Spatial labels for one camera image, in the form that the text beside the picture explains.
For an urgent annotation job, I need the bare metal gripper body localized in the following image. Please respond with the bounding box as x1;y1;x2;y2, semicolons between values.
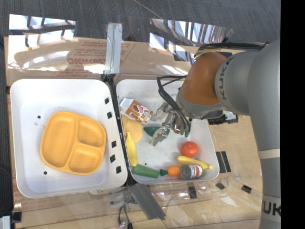
162;107;192;135

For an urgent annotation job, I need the dark green cone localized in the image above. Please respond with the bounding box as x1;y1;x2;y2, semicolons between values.
143;126;171;137

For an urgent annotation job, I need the white plastic tray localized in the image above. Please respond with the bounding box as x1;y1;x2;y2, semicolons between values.
10;78;129;199
116;79;220;185

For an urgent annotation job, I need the white and orange carton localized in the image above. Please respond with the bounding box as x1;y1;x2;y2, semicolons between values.
119;98;153;125

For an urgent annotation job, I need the yellow round biscuit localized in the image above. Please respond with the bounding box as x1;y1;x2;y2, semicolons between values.
121;114;143;143

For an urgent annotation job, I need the yellow banana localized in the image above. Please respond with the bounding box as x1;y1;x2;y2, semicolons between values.
177;156;213;170
125;131;139;167

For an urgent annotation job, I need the red ball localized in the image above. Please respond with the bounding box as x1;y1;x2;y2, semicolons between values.
180;141;199;159

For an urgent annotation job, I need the green cylinder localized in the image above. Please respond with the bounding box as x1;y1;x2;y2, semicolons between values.
132;164;160;179

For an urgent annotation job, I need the orange carrot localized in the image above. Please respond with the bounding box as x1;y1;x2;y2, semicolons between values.
159;165;183;177

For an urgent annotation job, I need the red and white can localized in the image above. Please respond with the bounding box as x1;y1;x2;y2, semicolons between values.
180;164;203;180

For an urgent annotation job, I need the brown cardboard board red print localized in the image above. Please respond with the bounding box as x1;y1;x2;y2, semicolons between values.
3;36;263;229

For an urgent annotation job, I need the yellow divided plate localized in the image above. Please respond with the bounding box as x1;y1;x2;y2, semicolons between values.
40;111;107;176

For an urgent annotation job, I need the black cylinder on white bracket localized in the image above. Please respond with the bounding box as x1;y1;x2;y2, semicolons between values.
207;112;239;125

